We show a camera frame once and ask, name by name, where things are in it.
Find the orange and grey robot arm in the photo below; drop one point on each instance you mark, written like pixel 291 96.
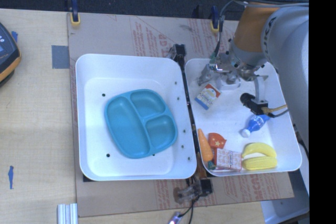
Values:
pixel 286 42

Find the thin black and white rod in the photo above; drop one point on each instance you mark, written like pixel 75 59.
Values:
pixel 188 102

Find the white blue orange carton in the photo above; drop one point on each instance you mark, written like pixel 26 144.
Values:
pixel 207 96

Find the yellow corn cob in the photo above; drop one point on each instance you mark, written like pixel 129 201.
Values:
pixel 259 163

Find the black cylinder on white bracket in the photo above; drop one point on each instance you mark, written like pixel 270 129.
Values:
pixel 251 104

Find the yellow banana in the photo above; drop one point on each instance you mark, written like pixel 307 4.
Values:
pixel 258 149

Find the brown cardboard board red print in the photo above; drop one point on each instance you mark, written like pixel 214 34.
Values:
pixel 110 34

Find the red packet with yellow star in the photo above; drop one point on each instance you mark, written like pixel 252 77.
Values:
pixel 217 141

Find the blue bottle with white cap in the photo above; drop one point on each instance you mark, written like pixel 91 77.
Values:
pixel 254 123

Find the orange carrot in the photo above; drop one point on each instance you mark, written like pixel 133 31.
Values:
pixel 205 148

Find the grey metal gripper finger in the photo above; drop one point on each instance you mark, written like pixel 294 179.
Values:
pixel 204 75
pixel 233 79

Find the pink and white carton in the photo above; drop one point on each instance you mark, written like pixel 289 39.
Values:
pixel 228 160

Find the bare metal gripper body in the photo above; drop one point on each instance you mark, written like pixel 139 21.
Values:
pixel 229 65

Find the blue divided plate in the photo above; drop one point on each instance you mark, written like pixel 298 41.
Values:
pixel 131 128

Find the white plastic tray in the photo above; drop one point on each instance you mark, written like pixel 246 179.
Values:
pixel 94 123
pixel 228 118

